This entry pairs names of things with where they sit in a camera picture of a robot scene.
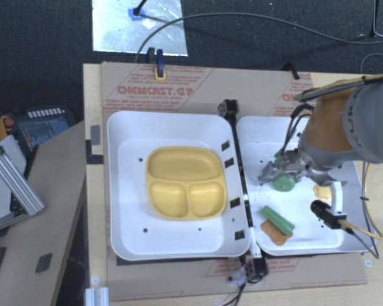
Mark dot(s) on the orange-brown flat biscuit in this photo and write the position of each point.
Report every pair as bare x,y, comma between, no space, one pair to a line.
276,236

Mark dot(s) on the green ribbed stick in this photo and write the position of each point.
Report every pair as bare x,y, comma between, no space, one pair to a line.
277,220

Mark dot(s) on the black cylinder on white bracket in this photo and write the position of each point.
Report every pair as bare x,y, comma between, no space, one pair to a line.
327,214

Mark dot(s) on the yellow divided plate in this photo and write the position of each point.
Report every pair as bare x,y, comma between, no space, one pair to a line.
185,183

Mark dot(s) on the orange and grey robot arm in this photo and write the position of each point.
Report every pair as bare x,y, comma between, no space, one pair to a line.
367,120

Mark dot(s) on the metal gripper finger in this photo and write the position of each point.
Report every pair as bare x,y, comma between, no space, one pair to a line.
267,172

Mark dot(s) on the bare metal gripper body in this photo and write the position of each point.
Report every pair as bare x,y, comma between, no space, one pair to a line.
298,164

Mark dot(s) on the white plastic tray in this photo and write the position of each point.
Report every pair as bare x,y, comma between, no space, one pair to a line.
131,186
306,215

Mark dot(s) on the brown cardboard board red print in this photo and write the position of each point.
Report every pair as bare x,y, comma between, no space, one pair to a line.
210,84

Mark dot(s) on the thin black and white rod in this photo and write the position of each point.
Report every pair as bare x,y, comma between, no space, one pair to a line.
242,177

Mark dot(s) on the tan round biscuit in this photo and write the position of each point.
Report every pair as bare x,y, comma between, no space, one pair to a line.
321,192

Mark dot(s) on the green round toy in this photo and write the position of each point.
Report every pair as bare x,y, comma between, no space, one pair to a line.
282,183

